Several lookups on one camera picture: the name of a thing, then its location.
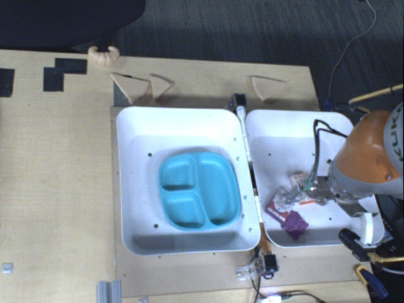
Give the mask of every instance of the black office chair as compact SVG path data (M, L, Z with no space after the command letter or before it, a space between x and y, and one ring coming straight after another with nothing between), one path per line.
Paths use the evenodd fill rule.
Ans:
M134 22L146 0L0 0L0 48L60 51Z

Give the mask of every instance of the light wood tabletop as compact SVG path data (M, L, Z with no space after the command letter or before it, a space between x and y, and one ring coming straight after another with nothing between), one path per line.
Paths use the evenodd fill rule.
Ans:
M250 110L318 110L310 70L302 66L120 57L109 68L88 62L84 74L65 72L63 92L45 92L44 68L57 58L86 55L0 50L0 69L14 70L12 95L0 98L0 264L14 266L0 273L0 302L96 302L98 281L122 277L115 261L122 244L115 235L111 73L175 83L142 106L222 108L233 93L245 93ZM262 103L252 76L284 81L285 88ZM272 248L280 271L263 282L262 293L306 290L328 303L370 302L353 271L358 262L342 245ZM252 302L251 284L233 278L234 267L250 257L133 255L128 268L143 278L132 288L122 281L122 301L147 295L150 303Z

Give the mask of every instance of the purple object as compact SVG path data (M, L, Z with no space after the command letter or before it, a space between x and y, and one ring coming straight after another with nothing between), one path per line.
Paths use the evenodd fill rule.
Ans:
M309 224L296 211L291 211L281 226L293 240L297 241L304 234Z

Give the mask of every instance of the grey carpet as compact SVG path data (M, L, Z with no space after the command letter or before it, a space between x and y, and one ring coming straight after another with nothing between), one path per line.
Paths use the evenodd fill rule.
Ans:
M403 0L369 0L375 27L335 72L335 102L403 82ZM123 55L297 64L311 69L319 104L346 44L373 13L358 0L146 0L135 23L113 34ZM91 44L78 46L85 51ZM370 108L391 108L402 93Z

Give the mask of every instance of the blue divided plate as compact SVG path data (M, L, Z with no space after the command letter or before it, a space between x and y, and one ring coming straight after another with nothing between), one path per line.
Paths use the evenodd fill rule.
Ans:
M181 230L211 230L240 214L240 193L230 163L216 153L185 153L166 159L158 171L166 219Z

